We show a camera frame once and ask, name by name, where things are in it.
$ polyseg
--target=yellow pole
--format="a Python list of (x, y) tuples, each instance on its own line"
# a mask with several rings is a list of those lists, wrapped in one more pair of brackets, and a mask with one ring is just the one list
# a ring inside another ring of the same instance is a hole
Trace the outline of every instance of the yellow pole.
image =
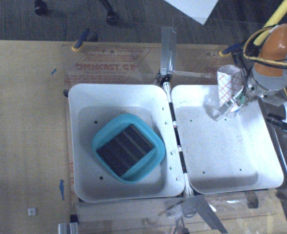
[[(287, 13), (287, 0), (284, 0), (281, 5), (277, 8), (277, 10), (273, 13), (270, 19), (266, 22), (264, 27), (272, 26), (274, 24), (278, 24), (279, 21), (285, 16)], [(254, 45), (260, 46), (260, 44), (266, 39), (269, 34), (269, 30), (262, 33), (259, 37), (254, 41)]]

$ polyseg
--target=dark rectangular object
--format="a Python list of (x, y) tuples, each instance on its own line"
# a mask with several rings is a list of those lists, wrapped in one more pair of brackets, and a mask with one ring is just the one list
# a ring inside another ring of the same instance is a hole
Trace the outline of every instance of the dark rectangular object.
[(153, 148), (147, 138), (130, 125), (96, 152), (121, 177)]

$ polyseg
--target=white tray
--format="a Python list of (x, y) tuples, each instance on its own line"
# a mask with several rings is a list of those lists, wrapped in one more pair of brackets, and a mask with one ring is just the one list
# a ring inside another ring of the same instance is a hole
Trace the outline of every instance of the white tray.
[[(183, 192), (184, 177), (165, 91), (154, 85), (78, 84), (69, 91), (69, 106), (78, 197), (99, 202), (172, 197)], [(123, 113), (141, 118), (166, 147), (160, 165), (136, 184), (118, 181), (91, 152), (94, 134)]]
[(234, 118), (214, 121), (218, 87), (179, 85), (172, 90), (182, 150), (192, 187), (202, 194), (279, 187), (284, 181), (257, 101)]

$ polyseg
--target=black chair leg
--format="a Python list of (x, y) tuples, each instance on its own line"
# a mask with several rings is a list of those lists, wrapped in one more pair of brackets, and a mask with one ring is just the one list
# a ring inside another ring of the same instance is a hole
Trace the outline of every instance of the black chair leg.
[(48, 12), (47, 4), (43, 0), (34, 0), (35, 13), (39, 16), (45, 15)]
[(107, 17), (106, 17), (106, 22), (109, 25), (117, 25), (118, 23), (118, 15), (116, 12), (114, 12), (111, 4), (109, 3), (108, 0), (99, 0), (104, 8), (107, 10)]

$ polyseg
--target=transparent plastic sheet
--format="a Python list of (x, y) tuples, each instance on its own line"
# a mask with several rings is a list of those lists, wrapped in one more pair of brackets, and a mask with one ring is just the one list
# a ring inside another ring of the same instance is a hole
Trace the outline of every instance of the transparent plastic sheet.
[[(76, 28), (73, 25), (72, 28), (72, 32), (75, 32), (77, 38), (86, 27), (89, 27), (88, 22), (81, 22), (79, 27)], [(171, 25), (123, 21), (120, 27), (91, 28), (91, 31), (98, 33), (98, 42), (86, 42), (80, 52), (74, 52), (71, 49), (73, 40), (64, 45), (64, 68), (66, 70), (64, 90), (69, 90), (77, 83), (152, 84), (159, 71), (162, 26), (172, 26), (177, 31), (179, 46), (177, 47), (176, 70), (193, 73), (192, 75), (174, 74), (173, 85), (181, 83), (217, 84), (216, 76), (214, 76), (217, 69), (233, 62), (231, 57), (220, 58), (219, 51), (228, 45), (244, 41), (254, 31), (262, 27), (258, 23), (214, 19), (208, 19), (204, 25), (201, 25), (188, 17), (174, 17)], [(92, 68), (95, 71), (95, 76), (90, 76), (90, 72), (82, 68), (80, 64), (84, 64), (82, 63), (84, 61), (87, 65), (98, 65)], [(212, 210), (216, 210), (216, 215), (228, 233), (287, 233), (287, 221), (276, 193), (275, 190), (256, 192), (258, 197), (258, 208), (256, 209), (250, 208), (251, 204), (245, 193), (205, 195), (205, 199), (212, 206)], [(184, 201), (182, 197), (148, 199), (145, 204), (152, 203), (153, 206), (147, 206), (144, 217), (137, 216), (131, 210), (132, 214), (128, 217), (118, 212), (113, 213), (111, 209), (120, 209), (121, 212), (128, 211), (130, 208), (136, 209), (134, 205), (124, 209), (119, 205), (123, 202), (107, 202), (91, 206), (88, 203), (78, 202), (76, 198), (75, 204), (78, 217), (82, 219), (80, 220), (82, 233), (107, 231), (109, 233), (172, 234), (175, 229), (176, 233), (180, 233), (179, 231), (182, 230), (181, 222), (178, 222), (177, 228), (176, 223), (177, 218), (182, 215), (181, 202)], [(141, 206), (138, 205), (138, 207), (137, 211), (141, 211)], [(169, 214), (168, 209), (176, 211)], [(104, 215), (107, 215), (107, 212), (111, 212), (111, 214), (102, 219), (101, 215), (99, 218), (90, 219), (93, 216), (90, 212), (96, 212), (98, 215), (102, 210), (104, 210)], [(220, 233), (219, 231), (209, 231), (211, 227), (198, 213), (190, 216), (188, 215), (184, 219), (184, 224), (189, 228), (190, 233), (198, 231)]]

